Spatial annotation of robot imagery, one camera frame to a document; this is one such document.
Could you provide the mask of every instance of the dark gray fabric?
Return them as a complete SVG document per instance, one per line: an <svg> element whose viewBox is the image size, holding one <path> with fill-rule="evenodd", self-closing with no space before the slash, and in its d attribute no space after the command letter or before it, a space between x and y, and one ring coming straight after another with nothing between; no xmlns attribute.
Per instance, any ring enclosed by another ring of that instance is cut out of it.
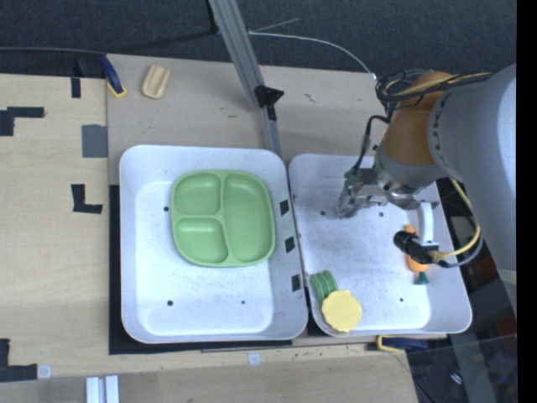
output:
<svg viewBox="0 0 537 403"><path fill-rule="evenodd" d="M517 0L238 0L250 29L324 39L380 75L403 68L499 70L516 60ZM204 0L0 0L1 46L56 46L228 61ZM253 38L260 64L347 71L339 50ZM0 52L0 71L72 75L73 55Z"/></svg>

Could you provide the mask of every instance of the yellow clip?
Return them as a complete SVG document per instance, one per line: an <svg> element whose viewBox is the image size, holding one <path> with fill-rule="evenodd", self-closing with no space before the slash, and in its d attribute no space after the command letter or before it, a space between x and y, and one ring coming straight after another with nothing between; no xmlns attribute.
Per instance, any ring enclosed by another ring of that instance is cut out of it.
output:
<svg viewBox="0 0 537 403"><path fill-rule="evenodd" d="M399 350L397 348L391 348L389 346L383 345L383 338L389 338L389 336L377 336L377 349L380 349L381 351L384 351L386 353L398 353Z"/></svg>
<svg viewBox="0 0 537 403"><path fill-rule="evenodd" d="M116 99L122 99L127 95L127 88L123 84L121 84L121 88L123 89L123 92L120 92L119 94L116 93L116 90L114 90L113 86L110 85L110 82L107 82L107 88L108 91L116 98Z"/></svg>

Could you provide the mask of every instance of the green plate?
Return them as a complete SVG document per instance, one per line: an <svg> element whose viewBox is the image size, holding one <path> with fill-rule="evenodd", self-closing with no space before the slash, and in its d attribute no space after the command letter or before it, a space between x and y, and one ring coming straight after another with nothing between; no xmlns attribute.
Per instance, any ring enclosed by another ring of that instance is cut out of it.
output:
<svg viewBox="0 0 537 403"><path fill-rule="evenodd" d="M255 175L237 170L187 173L175 181L170 204L175 246L191 263L251 265L274 251L269 189Z"/></svg>

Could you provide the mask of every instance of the yellow disc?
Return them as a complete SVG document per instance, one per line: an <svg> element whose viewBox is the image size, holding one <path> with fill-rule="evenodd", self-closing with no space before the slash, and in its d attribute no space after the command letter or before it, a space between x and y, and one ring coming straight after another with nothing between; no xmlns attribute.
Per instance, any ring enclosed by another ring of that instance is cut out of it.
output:
<svg viewBox="0 0 537 403"><path fill-rule="evenodd" d="M362 305L349 290L331 292L321 310L328 325L338 332L351 331L362 319Z"/></svg>

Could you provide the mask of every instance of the gray tape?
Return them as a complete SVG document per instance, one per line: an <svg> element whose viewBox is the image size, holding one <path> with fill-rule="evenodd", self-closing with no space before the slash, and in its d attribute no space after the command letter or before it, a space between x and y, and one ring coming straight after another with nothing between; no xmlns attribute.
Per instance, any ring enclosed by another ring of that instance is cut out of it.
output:
<svg viewBox="0 0 537 403"><path fill-rule="evenodd" d="M98 124L82 126L82 157L106 158L108 156L108 130Z"/></svg>

